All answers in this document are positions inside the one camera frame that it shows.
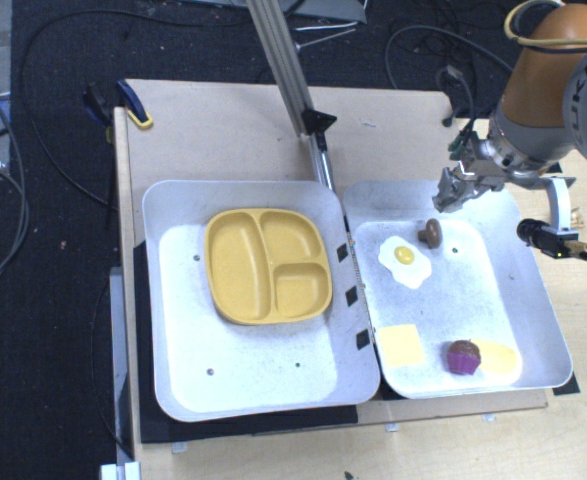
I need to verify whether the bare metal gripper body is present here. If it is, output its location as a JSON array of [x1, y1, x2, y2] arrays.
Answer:
[[458, 131, 550, 191]]

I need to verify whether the brown toy mushroom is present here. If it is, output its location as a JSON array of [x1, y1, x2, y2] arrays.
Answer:
[[417, 217, 444, 250]]

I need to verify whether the white toy fried egg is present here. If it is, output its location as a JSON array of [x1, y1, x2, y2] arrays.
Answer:
[[377, 235, 433, 290]]

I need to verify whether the thin black and white rod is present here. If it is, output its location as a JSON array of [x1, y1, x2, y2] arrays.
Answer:
[[310, 135, 378, 352]]

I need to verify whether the white plastic tray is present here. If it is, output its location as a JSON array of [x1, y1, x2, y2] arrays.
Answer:
[[141, 179, 382, 423], [342, 179, 574, 401]]

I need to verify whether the yellow cheese slice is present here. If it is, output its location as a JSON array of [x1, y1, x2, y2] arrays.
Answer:
[[376, 323, 427, 368]]

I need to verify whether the purple toy cupcake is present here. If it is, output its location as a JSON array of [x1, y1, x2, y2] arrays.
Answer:
[[445, 338, 483, 376]]

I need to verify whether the pale yellow oval slice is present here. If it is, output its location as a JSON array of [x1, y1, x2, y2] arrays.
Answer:
[[471, 338, 523, 376]]

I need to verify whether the yellow divided plate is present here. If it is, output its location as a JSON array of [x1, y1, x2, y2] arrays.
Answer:
[[203, 207, 334, 327]]

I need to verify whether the pale brown flat board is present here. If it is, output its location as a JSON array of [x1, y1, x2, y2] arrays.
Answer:
[[124, 78, 549, 445]]

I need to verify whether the black cylinder on white bracket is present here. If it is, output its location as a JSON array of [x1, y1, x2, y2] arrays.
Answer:
[[516, 175, 582, 262]]

